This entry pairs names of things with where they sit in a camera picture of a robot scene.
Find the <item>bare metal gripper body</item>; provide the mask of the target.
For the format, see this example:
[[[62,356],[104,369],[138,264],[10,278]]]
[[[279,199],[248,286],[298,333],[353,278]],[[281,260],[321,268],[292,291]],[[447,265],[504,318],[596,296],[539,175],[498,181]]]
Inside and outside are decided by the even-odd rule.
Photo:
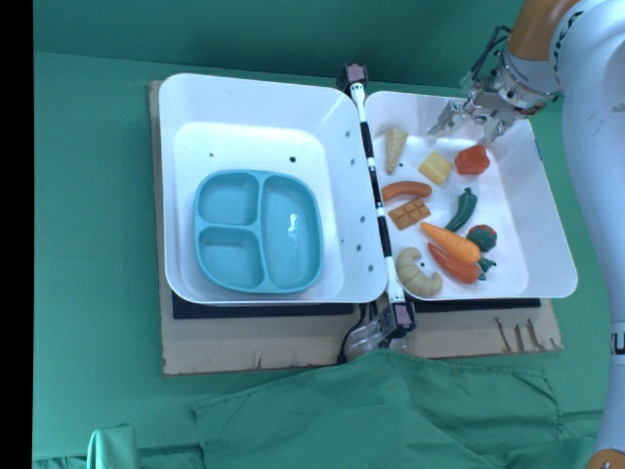
[[[528,88],[513,71],[503,64],[482,75],[468,72],[461,80],[467,94],[463,110],[475,121],[497,119],[511,124],[541,111],[547,96]]]

